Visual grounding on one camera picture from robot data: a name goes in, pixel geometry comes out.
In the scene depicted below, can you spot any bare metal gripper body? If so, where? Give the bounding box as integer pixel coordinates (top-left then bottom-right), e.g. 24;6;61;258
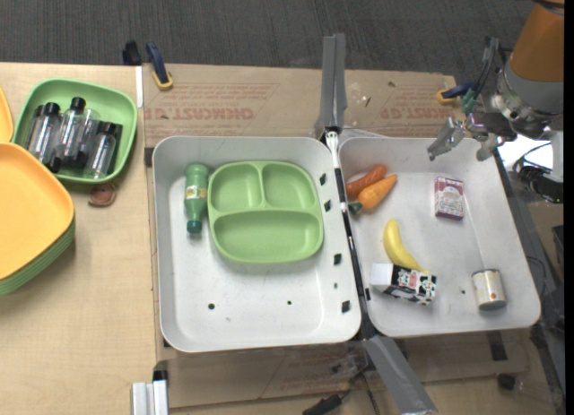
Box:
465;93;561;143

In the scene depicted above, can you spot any pink carton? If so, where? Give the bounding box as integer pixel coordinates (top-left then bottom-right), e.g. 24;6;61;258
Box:
433;176;465;221

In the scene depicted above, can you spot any orange carrot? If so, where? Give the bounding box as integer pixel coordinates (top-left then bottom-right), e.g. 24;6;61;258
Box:
349;174;399;216

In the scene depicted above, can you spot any orange-brown sausage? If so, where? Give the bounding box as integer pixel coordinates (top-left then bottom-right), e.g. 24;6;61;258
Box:
344;163;388;199

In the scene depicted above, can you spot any white plastic tray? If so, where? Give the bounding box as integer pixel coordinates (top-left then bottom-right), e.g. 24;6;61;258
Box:
336;136;543;339
151;134;362;354

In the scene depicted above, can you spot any yellow banana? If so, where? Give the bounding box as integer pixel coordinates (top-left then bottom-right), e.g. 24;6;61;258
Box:
382;218;430;274

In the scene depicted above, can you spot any white can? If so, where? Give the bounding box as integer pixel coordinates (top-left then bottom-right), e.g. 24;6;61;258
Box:
471;268;508;312

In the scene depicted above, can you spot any thin black and white rod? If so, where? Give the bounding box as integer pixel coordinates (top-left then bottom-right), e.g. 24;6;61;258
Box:
325;131;373;342

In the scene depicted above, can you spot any black and white carton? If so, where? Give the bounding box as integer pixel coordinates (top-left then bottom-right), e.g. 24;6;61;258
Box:
369;262;438;307

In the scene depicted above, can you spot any brown cardboard board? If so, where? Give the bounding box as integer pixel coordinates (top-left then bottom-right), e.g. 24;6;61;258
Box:
142;62;530;410

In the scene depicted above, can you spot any green divided plate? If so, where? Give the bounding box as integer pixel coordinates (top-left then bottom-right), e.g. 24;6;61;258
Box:
206;160;325;265

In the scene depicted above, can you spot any green plastic bottle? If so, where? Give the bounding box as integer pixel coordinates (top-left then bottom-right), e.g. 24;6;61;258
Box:
184;161;211;234

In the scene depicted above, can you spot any clear plastic bottle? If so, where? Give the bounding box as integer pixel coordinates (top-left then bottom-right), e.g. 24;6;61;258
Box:
27;102;63;164
57;97;89;160
83;121;118;180

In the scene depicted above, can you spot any yellow plate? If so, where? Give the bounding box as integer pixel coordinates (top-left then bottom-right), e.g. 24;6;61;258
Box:
0;85;14;143
0;142;75;281

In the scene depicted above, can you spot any black cylinder on white bracket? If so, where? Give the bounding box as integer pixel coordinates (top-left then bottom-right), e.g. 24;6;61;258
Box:
517;130;565;203

